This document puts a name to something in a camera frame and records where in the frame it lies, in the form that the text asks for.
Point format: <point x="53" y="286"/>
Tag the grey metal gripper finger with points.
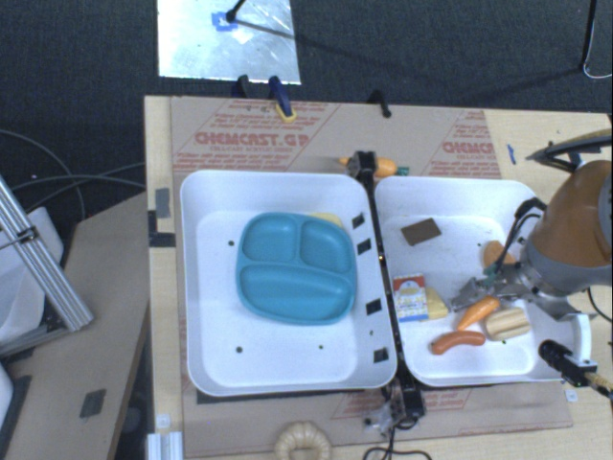
<point x="488" y="292"/>
<point x="465" y="295"/>

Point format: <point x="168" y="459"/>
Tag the white plastic tray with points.
<point x="268" y="352"/>
<point x="460" y="261"/>

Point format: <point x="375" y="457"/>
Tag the black cylinder on white bracket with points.
<point x="560" y="355"/>

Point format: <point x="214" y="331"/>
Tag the brown cardboard board, red print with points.
<point x="306" y="137"/>

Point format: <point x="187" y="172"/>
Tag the blue divided plate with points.
<point x="292" y="271"/>

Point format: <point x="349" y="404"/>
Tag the yellow flat toy food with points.
<point x="328" y="218"/>

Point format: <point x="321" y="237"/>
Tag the beige doughnut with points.
<point x="302" y="441"/>

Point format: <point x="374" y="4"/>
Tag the beige hot dog bun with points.
<point x="507" y="323"/>

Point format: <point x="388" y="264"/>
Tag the yellow cheese wedge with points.
<point x="436" y="305"/>

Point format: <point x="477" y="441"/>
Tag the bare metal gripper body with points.
<point x="519" y="283"/>

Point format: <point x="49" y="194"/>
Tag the orange sausage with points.
<point x="457" y="342"/>

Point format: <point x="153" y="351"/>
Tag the brown square biscuit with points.
<point x="421" y="232"/>

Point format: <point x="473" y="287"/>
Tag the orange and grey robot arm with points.
<point x="572" y="218"/>

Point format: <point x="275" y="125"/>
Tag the thin black rod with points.
<point x="380" y="257"/>

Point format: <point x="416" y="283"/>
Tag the red and white small carton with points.
<point x="410" y="297"/>

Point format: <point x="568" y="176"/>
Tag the orange carrot with green top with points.
<point x="387" y="167"/>

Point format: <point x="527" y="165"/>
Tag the orange bread roll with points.
<point x="493" y="253"/>

